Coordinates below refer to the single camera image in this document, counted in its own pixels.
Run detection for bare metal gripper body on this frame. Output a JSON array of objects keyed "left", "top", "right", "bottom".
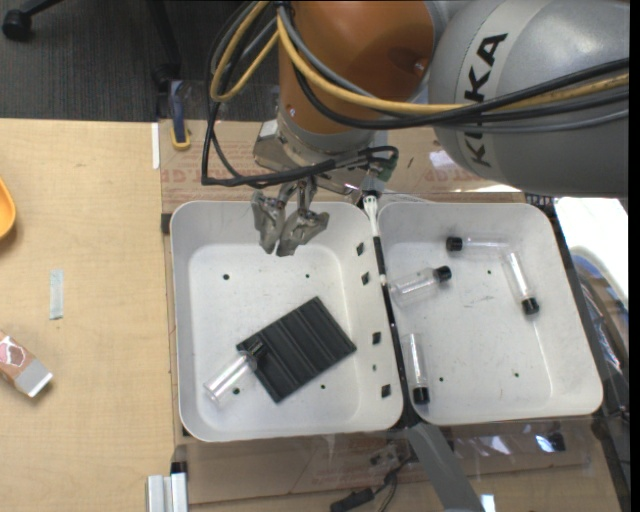
[{"left": 252, "top": 119, "right": 375, "bottom": 212}]

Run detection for white plastic tray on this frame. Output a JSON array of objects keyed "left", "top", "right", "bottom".
[
  {"left": 169, "top": 200, "right": 405, "bottom": 444},
  {"left": 377, "top": 201, "right": 605, "bottom": 427}
]

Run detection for black ribbed flat panel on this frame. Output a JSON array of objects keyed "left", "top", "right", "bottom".
[{"left": 235, "top": 296, "right": 358, "bottom": 404}]

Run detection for clear plastic bottle black cap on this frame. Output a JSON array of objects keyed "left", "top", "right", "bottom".
[
  {"left": 399, "top": 333, "right": 432, "bottom": 406},
  {"left": 445, "top": 235, "right": 511, "bottom": 257},
  {"left": 388, "top": 265, "right": 453, "bottom": 308},
  {"left": 202, "top": 340, "right": 267, "bottom": 405},
  {"left": 501, "top": 251, "right": 541, "bottom": 316}
]

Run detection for brown cardboard board red print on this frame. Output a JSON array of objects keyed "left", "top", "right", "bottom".
[{"left": 158, "top": 118, "right": 624, "bottom": 506}]

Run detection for orange plate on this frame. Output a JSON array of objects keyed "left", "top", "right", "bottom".
[{"left": 0, "top": 176, "right": 17, "bottom": 241}]

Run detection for brown and white carton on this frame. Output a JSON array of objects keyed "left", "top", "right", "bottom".
[{"left": 0, "top": 329, "right": 54, "bottom": 399}]

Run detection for black chair base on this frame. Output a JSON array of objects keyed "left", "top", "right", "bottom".
[{"left": 1, "top": 0, "right": 183, "bottom": 94}]

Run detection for black block with thin wires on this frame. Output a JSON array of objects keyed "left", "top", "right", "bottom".
[{"left": 330, "top": 488, "right": 376, "bottom": 512}]

